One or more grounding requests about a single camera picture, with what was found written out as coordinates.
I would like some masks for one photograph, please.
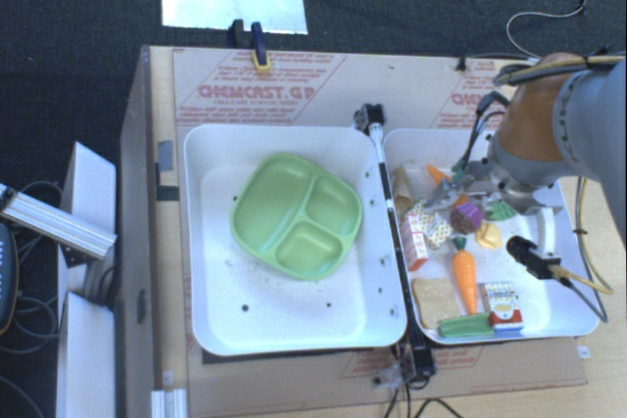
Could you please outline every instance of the yellow toy cheese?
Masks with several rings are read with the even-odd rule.
[[[474,233],[474,240],[486,250],[495,250],[503,245],[501,230],[494,223],[481,223],[479,229]]]

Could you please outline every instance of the black wire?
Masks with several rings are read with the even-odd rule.
[[[27,185],[25,185],[22,188],[21,192],[25,194],[28,190],[32,188],[42,188],[42,187],[54,189],[54,191],[57,192],[59,199],[63,197],[63,190],[61,190],[61,187],[57,185],[56,183],[53,183],[52,181],[46,181],[46,180],[32,181],[28,183]]]
[[[504,114],[505,112],[503,111],[490,112],[483,119],[483,122],[487,123],[488,120],[490,120],[490,118],[492,118],[493,116],[503,116]],[[476,117],[474,124],[472,125],[472,129],[470,130],[470,138],[468,139],[468,146],[466,147],[466,151],[463,153],[463,156],[461,156],[461,159],[460,159],[461,165],[458,167],[459,171],[464,171],[466,169],[466,166],[468,165],[468,162],[470,161],[470,155],[472,154],[472,149],[474,148],[474,144],[477,142],[477,139],[479,139],[479,135],[480,135],[480,131],[478,129],[479,120],[481,120],[481,116]]]
[[[37,405],[37,403],[32,399],[32,397],[30,395],[28,395],[20,387],[18,387],[15,383],[13,383],[11,380],[5,378],[2,375],[0,375],[0,382],[4,383],[7,387],[9,387],[11,390],[13,390],[16,394],[18,394],[22,399],[24,399],[28,403],[30,408],[35,412],[35,414],[37,415],[38,418],[45,418],[45,415],[43,414],[43,411]]]
[[[399,391],[396,390],[394,392],[394,395],[392,395],[392,400],[390,400],[390,403],[388,404],[388,408],[385,411],[383,418],[390,418],[390,415],[392,414],[392,411],[394,410],[394,406],[396,406],[396,399],[398,396],[399,396]]]
[[[411,394],[410,394],[410,384],[405,384],[405,393],[408,398],[408,418],[411,418]]]
[[[412,391],[421,391],[421,390],[425,389],[427,385],[429,385],[430,381],[431,381],[431,379],[427,376],[426,379],[422,381],[422,385],[420,387],[417,387],[414,384],[414,380],[410,381],[408,383],[408,386],[410,387],[410,390],[412,390]]]
[[[588,262],[588,257],[586,256],[586,246],[583,241],[583,235],[582,235],[586,233],[586,231],[583,228],[580,228],[580,225],[582,223],[581,211],[582,211],[582,206],[583,206],[584,182],[585,180],[583,176],[579,176],[577,178],[577,194],[576,194],[576,202],[575,202],[575,220],[576,220],[577,228],[575,229],[575,235],[577,237],[577,247],[579,248],[579,255],[581,256],[581,260],[584,263],[584,268],[586,269],[586,273],[588,274],[588,277],[590,278],[590,280],[594,281],[593,274],[590,270],[590,263]],[[601,310],[597,310],[590,302],[588,302],[588,300],[583,296],[583,294],[577,288],[575,288],[575,285],[572,284],[572,282],[570,284],[572,286],[572,290],[585,302],[585,304],[587,304],[592,309],[592,312],[594,312],[602,322],[604,322],[605,324],[609,322],[609,316],[607,315],[607,311],[605,310],[605,306],[603,305],[603,300],[601,299],[601,295],[599,294],[599,291],[597,291],[596,289],[593,289],[593,294],[595,295],[595,298],[597,299],[597,303],[599,304],[599,308]]]
[[[38,235],[37,237],[35,237],[34,239],[28,241],[26,244],[24,244],[19,250],[18,250],[18,255],[20,255],[20,265],[22,265],[26,259],[28,258],[28,256],[37,249],[37,247],[39,246],[39,244],[41,243],[41,241],[43,240],[44,236],[43,235]]]
[[[457,418],[463,418],[463,416],[461,416],[459,413],[457,413],[452,407],[450,407],[446,402],[444,402],[442,399],[440,398],[428,398],[426,399],[422,405],[420,406],[420,409],[418,409],[418,412],[413,416],[413,418],[419,418],[420,416],[422,416],[422,413],[424,412],[424,410],[426,409],[426,407],[431,403],[431,402],[437,402],[438,404],[440,404],[441,406],[444,406],[453,416],[456,416]]]
[[[18,302],[31,302],[35,303],[36,307],[32,308],[16,308],[14,319],[12,321],[12,326],[15,326],[17,329],[22,331],[27,336],[35,338],[37,340],[42,340],[42,343],[34,345],[28,348],[11,348],[11,347],[3,347],[0,346],[0,351],[4,351],[6,353],[10,353],[13,355],[24,355],[28,353],[34,353],[41,348],[44,348],[50,340],[54,340],[59,337],[59,333],[57,332],[57,316],[54,310],[50,307],[48,302],[43,302],[42,300],[38,300],[37,298],[32,297],[18,297]],[[48,318],[50,319],[50,332],[49,333],[35,333],[34,331],[30,331],[26,328],[18,319],[18,315],[29,315],[38,310],[44,310],[48,314]]]
[[[603,307],[602,303],[599,303],[599,305],[601,306],[601,311],[599,311],[590,300],[588,300],[586,298],[586,296],[575,287],[575,285],[568,279],[560,279],[559,282],[563,285],[566,286],[568,289],[571,289],[573,291],[573,293],[575,293],[589,308],[592,312],[595,313],[595,315],[604,323],[607,323],[608,318],[607,318],[607,312],[605,311],[605,308]]]
[[[14,230],[14,235],[20,235],[20,233],[22,233],[22,231],[25,232],[29,232],[29,230],[27,228],[23,228],[20,227],[17,229],[17,231]],[[41,239],[43,238],[42,235],[38,235],[37,237],[33,237],[32,239],[30,239],[26,244],[22,245],[20,248],[18,248],[18,255],[23,255],[24,253],[28,253],[29,252],[29,248],[31,246],[33,246],[34,244],[39,244],[39,242],[41,242]]]
[[[102,277],[100,277],[100,283],[98,284],[98,298],[100,298],[100,295],[102,295],[102,290],[103,287],[105,286],[105,279],[107,278],[107,276],[112,273],[116,268],[118,268],[118,266],[120,265],[120,263],[118,261],[114,262],[113,265],[111,265],[109,268],[107,268],[107,270],[104,271],[104,273],[102,274]]]
[[[490,59],[490,60],[529,60],[529,56],[525,54],[517,53],[484,53],[473,54],[466,56],[468,60],[471,59]]]

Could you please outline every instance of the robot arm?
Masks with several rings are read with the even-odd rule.
[[[551,55],[539,65],[567,58]],[[492,179],[510,192],[529,193],[562,176],[599,181],[624,244],[625,60],[522,85],[489,159]]]

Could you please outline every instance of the toy bread slice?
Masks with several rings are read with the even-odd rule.
[[[453,283],[441,279],[413,279],[413,297],[418,303],[420,323],[428,329],[437,329],[440,321],[459,317]]]

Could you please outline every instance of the white tray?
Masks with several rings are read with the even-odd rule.
[[[435,188],[435,182],[426,170],[427,164],[433,164],[441,170],[450,169],[461,157],[468,143],[469,131],[452,129],[397,129],[385,139],[384,150],[390,174],[404,164],[407,169],[410,186],[415,197],[428,197]],[[485,157],[488,142],[477,140],[472,159]],[[553,189],[543,189],[536,198],[547,206],[563,206],[555,216],[555,250],[562,258],[562,266],[586,277],[586,270],[580,257],[572,226],[565,208],[561,190],[556,184]],[[594,331],[599,318],[570,290],[554,280],[539,281],[530,275],[524,267],[516,263],[505,249],[505,243],[513,235],[521,235],[538,242],[537,219],[535,216],[517,216],[511,220],[499,222],[503,232],[504,246],[499,250],[489,251],[480,248],[472,235],[467,236],[466,249],[471,252],[477,266],[477,283],[493,281],[511,281],[520,299],[520,310],[524,329],[518,333],[498,333],[489,337],[444,338],[437,330],[427,329],[424,333],[432,340],[445,344],[473,344],[501,342],[512,339],[549,338],[563,336],[583,336]],[[440,250],[430,252],[430,257],[417,271],[410,274],[413,278],[448,277],[452,281],[451,259],[454,247],[447,242]],[[593,304],[597,304],[590,288],[580,287],[581,291]],[[457,297],[460,313],[464,312],[462,302]],[[478,294],[478,311],[485,311],[481,296]],[[414,304],[419,319],[417,306]]]
[[[370,140],[349,128],[207,124],[183,146],[181,209],[187,221],[192,325],[218,355],[387,347],[407,313]],[[268,156],[305,157],[360,195],[363,221],[345,261],[319,281],[291,278],[240,249],[229,214]]]

